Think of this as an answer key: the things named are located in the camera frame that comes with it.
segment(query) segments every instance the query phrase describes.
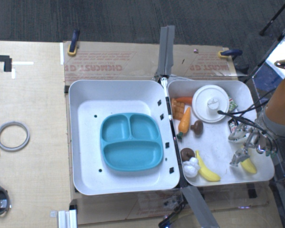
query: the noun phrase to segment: toy banana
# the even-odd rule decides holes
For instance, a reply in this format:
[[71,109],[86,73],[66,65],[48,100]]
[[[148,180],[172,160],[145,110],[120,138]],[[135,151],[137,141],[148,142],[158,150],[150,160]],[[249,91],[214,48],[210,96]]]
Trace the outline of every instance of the toy banana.
[[252,174],[256,174],[257,172],[257,168],[256,166],[254,165],[254,163],[251,162],[251,159],[248,158],[241,163],[241,166],[243,167],[243,169],[249,173],[252,173]]
[[199,160],[199,174],[208,181],[219,181],[220,176],[214,173],[213,171],[209,170],[208,167],[205,165],[204,161],[200,157],[200,152],[198,150],[195,151],[195,157]]

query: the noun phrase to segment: orange carrot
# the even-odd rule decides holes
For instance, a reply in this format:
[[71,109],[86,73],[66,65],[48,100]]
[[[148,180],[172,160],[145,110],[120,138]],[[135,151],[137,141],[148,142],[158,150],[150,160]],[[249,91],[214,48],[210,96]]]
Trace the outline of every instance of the orange carrot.
[[190,96],[179,97],[179,98],[176,98],[175,100],[178,102],[189,104],[189,105],[192,104],[192,97]]
[[190,127],[190,117],[191,117],[191,108],[188,107],[184,113],[184,116],[181,118],[179,124],[179,133],[176,135],[178,139],[182,139],[182,136],[187,133]]

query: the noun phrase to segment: cardboard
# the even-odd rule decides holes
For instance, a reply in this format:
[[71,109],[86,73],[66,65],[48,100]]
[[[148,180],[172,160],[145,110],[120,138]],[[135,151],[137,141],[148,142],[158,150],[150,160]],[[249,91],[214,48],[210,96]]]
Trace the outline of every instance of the cardboard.
[[[64,42],[65,81],[70,86],[80,79],[151,80],[158,66],[159,45],[78,42],[75,56],[67,54]],[[231,57],[220,59],[219,46],[173,46],[172,76],[196,80],[237,80]]]
[[[93,42],[91,44],[94,44],[95,50],[99,45],[103,48],[115,47],[119,50],[117,46],[121,43]],[[70,143],[67,142],[65,103],[68,99],[66,99],[67,95],[63,94],[64,68],[59,46],[60,43],[0,41],[0,55],[10,55],[13,61],[34,62],[33,65],[13,66],[17,72],[15,79],[11,78],[10,72],[3,71],[3,63],[0,62],[0,122],[23,121],[28,125],[31,133],[31,140],[23,150],[15,153],[0,152],[0,185],[8,190],[12,202],[12,209],[6,216],[0,217],[0,227],[56,228],[57,210],[68,210],[70,202],[75,200],[78,201],[78,225],[92,223],[84,225],[85,228],[157,226],[164,219],[163,213],[170,214],[167,209],[172,208],[170,204],[174,204],[174,199],[170,199],[172,202],[167,203],[168,208],[163,213],[160,213],[158,205],[164,203],[153,201],[154,193],[137,194],[140,199],[134,206],[132,201],[136,198],[130,197],[129,202],[126,202],[127,200],[124,200],[126,196],[121,196],[121,199],[114,196],[116,202],[113,203],[114,207],[111,207],[109,202],[106,203],[110,195],[95,199],[94,212],[89,212],[84,205],[80,205],[83,202],[91,205],[93,200],[90,199],[91,197],[75,192],[72,187],[73,180],[70,172],[72,163],[69,164],[67,154],[67,145]],[[154,60],[152,63],[157,65],[158,51],[152,51],[153,45],[144,45],[142,48],[145,48],[145,54],[140,58],[144,56],[145,60],[150,62],[151,57],[148,55],[152,54]],[[176,48],[177,46],[174,47],[176,54],[181,55],[182,52]],[[178,55],[175,55],[174,66],[177,65],[177,58]],[[10,140],[11,143],[15,139],[18,138],[3,138],[5,141]],[[268,227],[268,224],[272,227],[282,227],[279,210],[268,183],[264,183],[264,187],[256,185],[255,188],[257,197],[252,198],[249,198],[246,186],[243,188],[236,186],[234,190],[224,186],[217,191],[215,187],[210,187],[202,191],[221,227],[236,227],[240,224],[243,227],[253,227],[256,224],[258,227]],[[28,205],[28,197],[29,203],[34,204],[33,208]],[[156,210],[148,210],[149,201]],[[129,214],[123,213],[123,208],[127,208],[127,204],[133,207]],[[104,212],[104,207],[108,207],[112,212]],[[184,211],[190,213],[193,220],[180,227],[189,225],[199,227],[190,208],[183,210],[178,216],[185,215]],[[148,212],[159,217],[148,218]],[[105,220],[119,221],[95,224]]]

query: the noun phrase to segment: blue clamp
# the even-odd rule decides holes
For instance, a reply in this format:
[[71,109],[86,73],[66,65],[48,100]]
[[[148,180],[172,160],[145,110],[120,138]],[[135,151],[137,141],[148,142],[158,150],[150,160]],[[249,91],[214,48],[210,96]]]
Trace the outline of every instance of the blue clamp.
[[231,49],[227,51],[219,51],[218,57],[219,58],[228,58],[228,56],[232,56],[232,60],[235,60],[237,56],[240,56],[243,54],[242,50],[239,49]]
[[76,55],[78,38],[79,38],[79,30],[75,29],[73,31],[71,44],[69,45],[68,50],[67,50],[67,54],[71,57]]

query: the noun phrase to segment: wire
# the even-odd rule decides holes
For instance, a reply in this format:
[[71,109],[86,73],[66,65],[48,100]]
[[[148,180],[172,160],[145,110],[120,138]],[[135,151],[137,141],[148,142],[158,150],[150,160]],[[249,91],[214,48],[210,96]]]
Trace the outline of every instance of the wire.
[[268,103],[268,101],[269,101],[269,100],[266,100],[266,101],[264,101],[262,104],[259,104],[258,106],[255,106],[255,107],[252,107],[252,108],[248,108],[248,109],[246,109],[246,110],[244,110],[244,111],[240,111],[240,112],[231,112],[230,114],[236,115],[236,114],[240,114],[240,113],[242,113],[242,114],[240,115],[240,116],[242,116],[242,115],[244,115],[246,112],[249,112],[249,111],[252,111],[252,110],[258,109],[259,107],[261,107],[261,106],[263,106],[263,105],[267,104],[267,103]]
[[252,127],[255,127],[255,128],[261,130],[261,131],[262,131],[262,134],[265,134],[265,133],[266,133],[266,131],[265,131],[263,128],[261,128],[259,125],[255,124],[253,121],[251,121],[251,120],[249,120],[249,119],[247,119],[247,118],[244,118],[244,117],[242,117],[242,116],[234,116],[233,114],[226,113],[226,112],[223,112],[223,111],[221,111],[221,110],[218,111],[218,114],[230,116],[230,117],[232,117],[233,119],[235,119],[236,121],[239,121],[239,122],[241,122],[241,123],[243,123],[243,124],[246,124],[246,125],[249,125],[249,126],[252,126]]
[[266,103],[263,102],[263,103],[261,103],[260,105],[255,106],[257,102],[259,102],[259,101],[262,100],[265,96],[267,96],[268,94],[270,94],[271,92],[273,92],[273,91],[275,91],[275,90],[276,90],[276,88],[273,88],[273,89],[269,90],[265,95],[263,95],[261,98],[257,99],[257,100],[256,100],[250,107],[248,107],[246,110],[241,111],[241,112],[236,112],[236,113],[233,113],[233,114],[239,114],[239,113],[241,113],[240,116],[242,116],[242,115],[244,115],[246,112],[249,112],[249,111],[251,111],[251,110],[255,110],[255,109],[257,109],[257,108],[259,108],[259,107],[265,105],[269,100],[268,100]]

